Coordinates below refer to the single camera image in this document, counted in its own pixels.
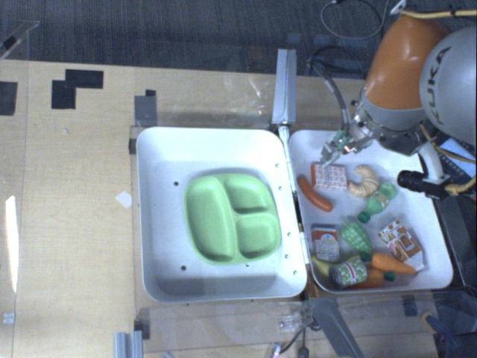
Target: toy bottle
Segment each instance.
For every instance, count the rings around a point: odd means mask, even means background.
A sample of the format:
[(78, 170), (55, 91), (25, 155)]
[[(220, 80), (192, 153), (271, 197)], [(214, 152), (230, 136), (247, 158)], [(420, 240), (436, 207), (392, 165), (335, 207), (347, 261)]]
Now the toy bottle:
[(358, 215), (361, 223), (368, 223), (372, 215), (382, 212), (389, 201), (397, 195), (397, 188), (389, 182), (384, 182), (378, 190), (366, 200), (366, 207)]

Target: white cable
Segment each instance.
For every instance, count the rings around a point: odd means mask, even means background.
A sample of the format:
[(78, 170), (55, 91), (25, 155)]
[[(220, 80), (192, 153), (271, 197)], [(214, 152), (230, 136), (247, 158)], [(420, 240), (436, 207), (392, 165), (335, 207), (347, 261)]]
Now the white cable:
[(334, 36), (336, 37), (339, 37), (341, 39), (345, 39), (345, 40), (368, 40), (372, 37), (375, 37), (380, 31), (381, 31), (381, 28), (384, 26), (385, 24), (385, 20), (386, 20), (386, 12), (388, 10), (388, 5), (389, 5), (389, 1), (390, 0), (386, 0), (386, 4), (385, 4), (385, 9), (384, 9), (384, 13), (382, 15), (382, 20), (381, 20), (381, 24), (379, 25), (378, 29), (376, 29), (376, 31), (374, 31), (372, 34), (370, 34), (369, 36), (365, 36), (365, 37), (347, 37), (347, 36), (341, 36), (340, 34), (334, 32), (326, 23), (325, 23), (325, 20), (324, 20), (324, 17), (323, 17), (323, 14), (324, 14), (324, 11), (330, 6), (330, 5), (335, 5), (337, 4), (338, 2), (336, 0), (331, 0), (328, 4), (326, 4), (322, 9), (321, 9), (321, 12), (320, 12), (320, 19), (321, 19), (321, 23), (324, 25), (324, 27), (328, 30), (328, 32), (330, 32), (331, 34), (333, 34)]

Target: dark floor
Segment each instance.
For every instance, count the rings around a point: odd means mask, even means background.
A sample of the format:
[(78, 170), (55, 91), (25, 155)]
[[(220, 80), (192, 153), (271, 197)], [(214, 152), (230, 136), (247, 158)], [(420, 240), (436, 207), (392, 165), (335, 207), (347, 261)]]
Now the dark floor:
[[(316, 48), (333, 65), (366, 69), (380, 36), (343, 40), (320, 11), (330, 0), (0, 0), (0, 34), (8, 21), (38, 20), (33, 60), (273, 73), (278, 48), (296, 48), (299, 73)], [(382, 16), (386, 0), (365, 0)], [(390, 7), (399, 0), (391, 0)], [(409, 0), (414, 9), (475, 8), (476, 0)], [(365, 3), (344, 1), (325, 12), (345, 37), (379, 27)], [(395, 16), (385, 21), (386, 29)], [(448, 19), (452, 28), (472, 24)]]

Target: white plastic tray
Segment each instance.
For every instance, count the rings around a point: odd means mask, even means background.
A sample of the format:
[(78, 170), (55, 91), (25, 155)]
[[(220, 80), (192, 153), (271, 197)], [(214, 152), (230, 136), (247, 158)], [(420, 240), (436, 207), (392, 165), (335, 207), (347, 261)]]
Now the white plastic tray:
[[(306, 283), (297, 217), (285, 153), (268, 131), (149, 128), (137, 140), (142, 270), (155, 300), (181, 303), (286, 298)], [(184, 192), (199, 176), (245, 172), (271, 190), (282, 232), (281, 246), (248, 264), (205, 262), (189, 240)]]
[[(291, 136), (290, 152), (295, 176), (305, 175), (311, 181), (310, 166), (320, 160), (320, 152), (324, 143), (330, 141), (334, 134), (331, 131), (298, 131)], [(344, 166), (348, 179), (357, 183), (361, 176), (354, 174), (353, 171), (360, 164), (369, 165), (377, 173), (381, 182), (387, 180), (395, 184), (397, 175), (402, 170), (422, 171), (417, 155), (406, 157), (386, 150), (377, 142), (360, 153), (341, 157), (334, 164)], [(432, 200), (425, 197), (424, 194), (411, 192), (400, 187), (398, 190), (397, 197), (390, 201), (385, 211), (372, 216), (371, 220), (364, 224), (364, 228), (370, 235), (373, 250), (388, 253), (388, 249), (379, 239), (377, 233), (388, 223), (399, 219), (423, 249), (426, 267), (415, 276), (406, 277), (401, 275), (394, 282), (386, 281), (378, 289), (353, 291), (334, 289), (329, 279), (320, 276), (319, 272), (314, 270), (315, 280), (323, 289), (339, 294), (402, 292), (442, 289), (450, 284), (453, 275), (452, 263)], [(319, 193), (334, 204), (332, 212), (325, 213), (310, 204), (299, 189), (298, 192), (303, 226), (310, 246), (312, 245), (312, 225), (333, 224), (337, 227), (339, 233), (343, 220), (356, 221), (357, 215), (365, 205), (365, 199), (354, 197), (348, 191), (321, 190)], [(340, 239), (339, 245), (343, 258), (354, 254), (343, 240)]]

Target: orange carrot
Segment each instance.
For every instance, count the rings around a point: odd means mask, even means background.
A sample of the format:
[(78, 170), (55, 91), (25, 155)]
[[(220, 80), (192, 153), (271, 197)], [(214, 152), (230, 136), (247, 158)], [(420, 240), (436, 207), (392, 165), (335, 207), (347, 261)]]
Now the orange carrot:
[(368, 269), (367, 270), (367, 279), (362, 283), (356, 283), (352, 286), (348, 286), (346, 289), (369, 289), (377, 288), (382, 285), (384, 280), (394, 281), (394, 273), (388, 271), (384, 273), (379, 269)]
[(379, 269), (381, 271), (393, 271), (396, 274), (416, 274), (416, 269), (411, 266), (401, 263), (397, 258), (374, 252), (371, 259), (363, 258), (363, 261), (371, 261), (370, 267)]

